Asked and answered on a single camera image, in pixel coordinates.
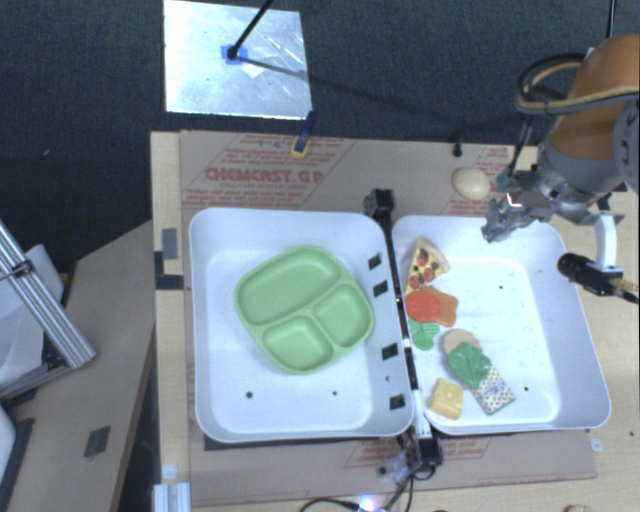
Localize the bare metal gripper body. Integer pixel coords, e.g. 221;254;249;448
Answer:
503;167;571;222

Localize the beige toy egg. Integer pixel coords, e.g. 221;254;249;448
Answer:
451;166;492;203

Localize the toy pizza slice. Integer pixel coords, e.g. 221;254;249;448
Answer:
403;235;452;298

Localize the orange toy bread slice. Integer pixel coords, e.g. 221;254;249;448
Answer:
427;284;461;329

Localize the white plastic tray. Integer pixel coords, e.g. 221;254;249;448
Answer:
390;214;613;437
188;206;417;444

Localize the red toy tomato slice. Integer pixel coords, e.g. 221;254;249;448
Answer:
404;289;442;324

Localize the thin black and white rod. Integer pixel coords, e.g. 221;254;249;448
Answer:
378;209;431;443

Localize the tan round toy biscuit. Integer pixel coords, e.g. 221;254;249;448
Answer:
440;327;483;357

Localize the small green toy leaf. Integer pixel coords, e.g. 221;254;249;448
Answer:
406;319;442;352

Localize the large green toy lettuce leaf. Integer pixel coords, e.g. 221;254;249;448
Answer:
446;341;493;391

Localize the white patterned packet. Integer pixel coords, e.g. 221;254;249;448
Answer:
471;365;517;417

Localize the yellow toy cheese wedge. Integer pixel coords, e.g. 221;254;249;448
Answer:
426;377;465;421

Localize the green divided plate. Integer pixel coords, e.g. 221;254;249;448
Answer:
233;244;377;377

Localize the brown cardboard board red print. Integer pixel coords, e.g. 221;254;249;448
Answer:
177;130;599;507

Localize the black cylinder on white bracket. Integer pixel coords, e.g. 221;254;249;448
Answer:
556;211;626;297

